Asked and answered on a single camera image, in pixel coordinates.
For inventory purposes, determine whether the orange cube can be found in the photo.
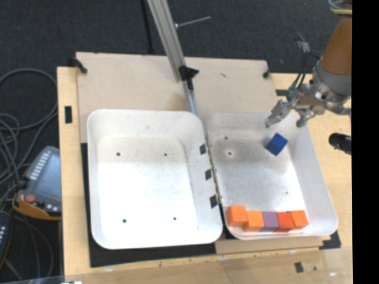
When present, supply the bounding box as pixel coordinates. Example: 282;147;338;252
225;205;249;227
291;209;310;230
243;211;265;233

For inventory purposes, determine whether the white plastic tray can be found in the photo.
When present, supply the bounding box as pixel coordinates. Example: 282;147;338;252
86;108;224;250
203;111;339;241

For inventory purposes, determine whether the red-orange cube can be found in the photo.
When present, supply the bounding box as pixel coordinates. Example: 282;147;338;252
275;211;296;233

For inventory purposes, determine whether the pale brown flat board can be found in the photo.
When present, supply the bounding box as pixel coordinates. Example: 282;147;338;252
75;51;325;256

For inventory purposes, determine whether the blue cube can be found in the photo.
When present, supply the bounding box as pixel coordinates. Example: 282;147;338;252
264;133;289;157

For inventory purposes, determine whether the purple cube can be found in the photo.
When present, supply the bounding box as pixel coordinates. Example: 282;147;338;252
259;211;281;233

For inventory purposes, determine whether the black cylinder on white bracket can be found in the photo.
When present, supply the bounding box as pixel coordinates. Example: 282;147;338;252
328;132;352;156

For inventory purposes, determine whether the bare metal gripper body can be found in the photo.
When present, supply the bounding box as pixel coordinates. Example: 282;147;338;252
291;82;352;115

